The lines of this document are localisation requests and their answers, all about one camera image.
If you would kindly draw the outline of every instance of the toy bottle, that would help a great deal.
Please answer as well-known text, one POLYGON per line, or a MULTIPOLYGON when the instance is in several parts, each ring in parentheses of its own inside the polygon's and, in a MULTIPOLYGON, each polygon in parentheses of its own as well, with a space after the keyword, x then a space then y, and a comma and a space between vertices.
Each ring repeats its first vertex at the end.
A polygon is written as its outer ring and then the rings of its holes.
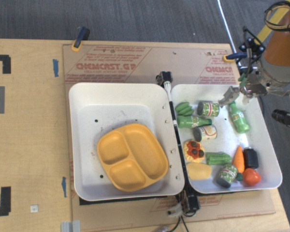
POLYGON ((178 116, 177 123, 179 128, 195 128, 212 124, 211 119, 204 119, 196 116, 178 116))
POLYGON ((235 102, 229 104, 231 119, 236 127, 238 133, 245 133, 250 130, 249 125, 246 122, 243 112, 236 107, 235 102))

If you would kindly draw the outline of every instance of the orange carrot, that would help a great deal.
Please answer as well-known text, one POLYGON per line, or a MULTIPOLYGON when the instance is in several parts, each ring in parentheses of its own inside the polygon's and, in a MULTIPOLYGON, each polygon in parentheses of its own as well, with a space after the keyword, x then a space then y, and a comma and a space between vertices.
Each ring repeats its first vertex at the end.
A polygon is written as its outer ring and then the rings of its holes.
POLYGON ((233 165, 237 168, 239 173, 244 172, 245 170, 244 154, 241 146, 237 147, 236 153, 233 157, 233 165))

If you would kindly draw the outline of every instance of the orange plate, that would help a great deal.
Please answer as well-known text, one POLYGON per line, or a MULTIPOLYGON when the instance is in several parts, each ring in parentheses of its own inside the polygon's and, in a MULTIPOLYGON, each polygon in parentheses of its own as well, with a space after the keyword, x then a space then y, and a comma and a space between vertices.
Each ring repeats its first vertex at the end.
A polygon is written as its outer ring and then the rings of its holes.
POLYGON ((168 159, 155 135, 142 124, 129 124, 98 142, 100 162, 116 188, 132 192, 165 176, 168 159))

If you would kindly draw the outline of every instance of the tomato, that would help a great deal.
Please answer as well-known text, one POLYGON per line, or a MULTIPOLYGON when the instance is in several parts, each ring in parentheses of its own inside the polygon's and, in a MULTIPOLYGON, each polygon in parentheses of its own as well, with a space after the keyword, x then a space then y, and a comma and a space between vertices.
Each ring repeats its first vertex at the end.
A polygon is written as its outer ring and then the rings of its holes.
POLYGON ((246 168, 243 172, 243 180, 249 185, 253 186, 261 181, 261 176, 252 168, 246 168))

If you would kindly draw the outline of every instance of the potato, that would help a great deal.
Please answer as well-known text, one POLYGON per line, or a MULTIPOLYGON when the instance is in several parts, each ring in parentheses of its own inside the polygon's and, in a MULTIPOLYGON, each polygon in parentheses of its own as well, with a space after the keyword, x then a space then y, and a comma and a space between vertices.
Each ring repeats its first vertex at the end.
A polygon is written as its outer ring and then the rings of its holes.
POLYGON ((188 163, 188 176, 191 180, 205 180, 211 176, 212 168, 204 163, 188 163))

